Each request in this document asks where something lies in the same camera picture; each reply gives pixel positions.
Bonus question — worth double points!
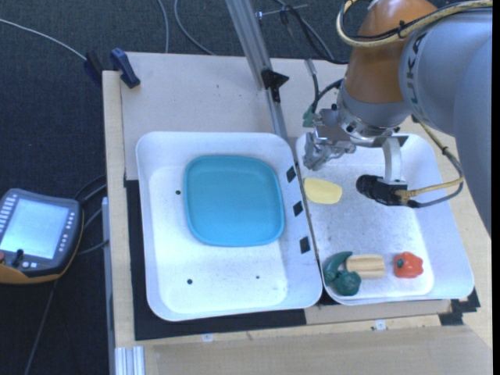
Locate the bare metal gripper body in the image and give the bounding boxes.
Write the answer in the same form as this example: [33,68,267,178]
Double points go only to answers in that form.
[312,106,398,152]

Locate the yellow flat oval piece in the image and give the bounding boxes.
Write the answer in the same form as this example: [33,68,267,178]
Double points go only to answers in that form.
[303,177,344,205]

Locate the white plastic tray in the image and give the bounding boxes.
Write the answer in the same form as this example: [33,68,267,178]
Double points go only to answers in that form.
[295,130,476,306]
[135,130,324,323]

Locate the blue plate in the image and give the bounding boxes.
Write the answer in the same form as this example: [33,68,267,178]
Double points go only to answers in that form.
[183,154,285,248]

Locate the green curved pepper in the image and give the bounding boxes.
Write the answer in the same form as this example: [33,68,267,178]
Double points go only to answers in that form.
[322,251,354,284]

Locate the pale ridged bread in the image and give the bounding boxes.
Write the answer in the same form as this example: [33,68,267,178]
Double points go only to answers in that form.
[346,253,386,280]

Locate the dark green broccoli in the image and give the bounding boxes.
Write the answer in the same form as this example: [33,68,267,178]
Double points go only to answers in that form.
[333,270,363,298]

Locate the pale flat board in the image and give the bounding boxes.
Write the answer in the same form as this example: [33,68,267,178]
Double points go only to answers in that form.
[119,52,454,326]

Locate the orange bell pepper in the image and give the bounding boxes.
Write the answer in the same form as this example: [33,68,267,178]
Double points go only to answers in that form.
[393,251,425,280]

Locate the black cylinder on white bracket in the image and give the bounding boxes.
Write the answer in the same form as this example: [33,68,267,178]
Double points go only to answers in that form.
[355,138,409,207]

